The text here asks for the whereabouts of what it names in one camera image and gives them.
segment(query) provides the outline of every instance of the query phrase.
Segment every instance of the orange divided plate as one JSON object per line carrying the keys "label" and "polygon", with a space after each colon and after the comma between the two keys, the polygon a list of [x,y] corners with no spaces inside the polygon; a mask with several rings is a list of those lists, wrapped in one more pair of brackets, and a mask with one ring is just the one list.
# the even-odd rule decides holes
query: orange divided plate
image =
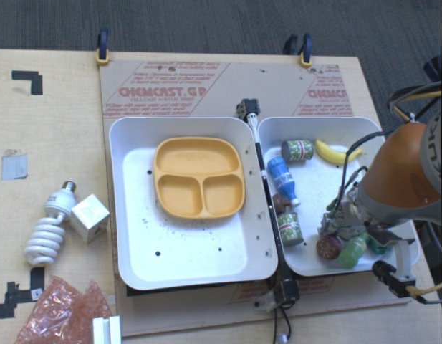
{"label": "orange divided plate", "polygon": [[244,203],[241,160],[220,138],[179,137],[163,141],[154,156],[158,200],[183,219],[214,219],[236,213]]}

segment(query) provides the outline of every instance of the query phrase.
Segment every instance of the banana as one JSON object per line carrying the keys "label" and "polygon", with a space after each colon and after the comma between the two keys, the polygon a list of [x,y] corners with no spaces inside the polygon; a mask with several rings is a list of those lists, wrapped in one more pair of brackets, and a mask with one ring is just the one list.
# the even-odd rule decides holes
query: banana
{"label": "banana", "polygon": [[[325,142],[321,140],[316,140],[314,142],[314,149],[316,150],[316,153],[323,159],[325,159],[327,162],[333,163],[333,164],[343,164],[345,163],[345,156],[346,152],[341,152],[335,149],[332,149],[328,146]],[[358,155],[362,153],[362,149],[358,148],[355,151],[353,151],[350,154],[350,157],[348,157],[348,162],[351,162],[353,159],[355,159]]]}

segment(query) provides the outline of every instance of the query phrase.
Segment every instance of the white cube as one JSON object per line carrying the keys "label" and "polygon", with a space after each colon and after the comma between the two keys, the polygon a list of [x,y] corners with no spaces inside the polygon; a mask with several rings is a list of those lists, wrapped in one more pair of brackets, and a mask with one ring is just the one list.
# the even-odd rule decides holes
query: white cube
{"label": "white cube", "polygon": [[92,194],[71,209],[71,227],[88,244],[107,228],[110,212]]}

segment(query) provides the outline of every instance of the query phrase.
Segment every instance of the tape mark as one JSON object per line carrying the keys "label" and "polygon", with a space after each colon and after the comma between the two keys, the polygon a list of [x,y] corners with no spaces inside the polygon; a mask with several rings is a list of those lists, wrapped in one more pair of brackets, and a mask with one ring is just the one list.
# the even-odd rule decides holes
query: tape mark
{"label": "tape mark", "polygon": [[12,79],[31,81],[31,94],[42,95],[42,75],[39,75],[38,72],[12,70]]}
{"label": "tape mark", "polygon": [[28,176],[28,159],[25,152],[7,149],[1,157],[1,180],[21,180]]}
{"label": "tape mark", "polygon": [[0,319],[15,317],[14,310],[18,303],[38,300],[44,291],[44,268],[34,267],[30,272],[29,290],[19,290],[15,282],[7,282],[4,303],[0,303]]}

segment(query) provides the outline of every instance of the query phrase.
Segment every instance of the plastic bag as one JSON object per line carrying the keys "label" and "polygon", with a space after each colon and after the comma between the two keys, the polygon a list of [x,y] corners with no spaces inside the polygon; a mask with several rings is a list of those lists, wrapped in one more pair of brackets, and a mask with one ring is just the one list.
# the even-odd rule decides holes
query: plastic bag
{"label": "plastic bag", "polygon": [[84,294],[59,277],[52,277],[36,302],[15,344],[90,344],[94,317],[111,311],[96,282]]}

